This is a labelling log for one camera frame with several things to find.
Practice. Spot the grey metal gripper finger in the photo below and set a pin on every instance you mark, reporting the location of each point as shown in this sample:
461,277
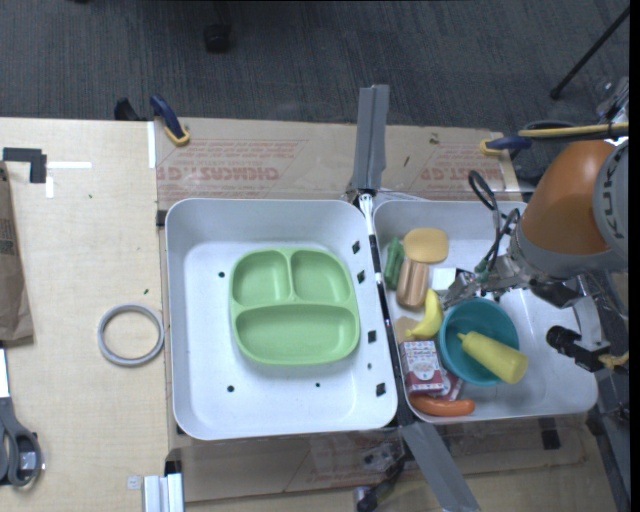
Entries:
452,298
467,281

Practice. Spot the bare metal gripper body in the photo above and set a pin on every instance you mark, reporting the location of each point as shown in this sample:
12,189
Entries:
520,280

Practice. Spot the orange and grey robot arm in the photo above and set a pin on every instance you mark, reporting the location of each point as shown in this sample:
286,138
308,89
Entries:
565,210

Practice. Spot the yellow banana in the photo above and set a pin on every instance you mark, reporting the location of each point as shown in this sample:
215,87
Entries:
433,317

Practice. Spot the teal bowl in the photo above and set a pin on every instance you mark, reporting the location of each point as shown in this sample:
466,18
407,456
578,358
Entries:
475,317

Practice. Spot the tan toy hot dog bun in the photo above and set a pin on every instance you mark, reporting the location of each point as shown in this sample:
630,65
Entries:
412,285

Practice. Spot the tan toy bread slice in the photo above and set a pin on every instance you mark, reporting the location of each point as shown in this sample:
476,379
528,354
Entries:
404,327

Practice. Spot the green toy bean pod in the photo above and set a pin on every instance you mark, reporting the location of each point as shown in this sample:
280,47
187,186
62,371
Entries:
393,262

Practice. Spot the yellow squeeze bottle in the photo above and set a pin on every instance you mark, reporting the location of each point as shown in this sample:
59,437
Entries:
495,356

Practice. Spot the thin black and white rod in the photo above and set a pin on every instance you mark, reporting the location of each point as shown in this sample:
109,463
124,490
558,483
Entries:
379,280

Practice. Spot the red and white carton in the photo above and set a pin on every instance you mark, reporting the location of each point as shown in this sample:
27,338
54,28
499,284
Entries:
421,367

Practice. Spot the red packet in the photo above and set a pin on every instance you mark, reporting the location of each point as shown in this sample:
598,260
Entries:
452,387

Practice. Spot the white plastic tray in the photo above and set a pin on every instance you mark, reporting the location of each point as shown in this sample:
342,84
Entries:
550,380
210,350

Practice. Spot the orange sausage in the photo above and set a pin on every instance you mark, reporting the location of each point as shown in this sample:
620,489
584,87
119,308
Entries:
442,406

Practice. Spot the green divided plate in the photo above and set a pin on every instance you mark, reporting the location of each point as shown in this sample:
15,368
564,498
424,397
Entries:
295,330

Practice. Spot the brown cardboard board red print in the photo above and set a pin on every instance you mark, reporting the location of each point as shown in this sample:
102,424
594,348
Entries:
300,165

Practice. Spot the grey tape roll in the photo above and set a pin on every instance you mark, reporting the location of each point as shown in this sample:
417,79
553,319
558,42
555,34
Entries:
106,350

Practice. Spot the brown paper bag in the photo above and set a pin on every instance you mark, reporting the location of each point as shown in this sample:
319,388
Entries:
12,280

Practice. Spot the black cylinder on white bracket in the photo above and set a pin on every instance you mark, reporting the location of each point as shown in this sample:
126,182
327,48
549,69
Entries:
570,345

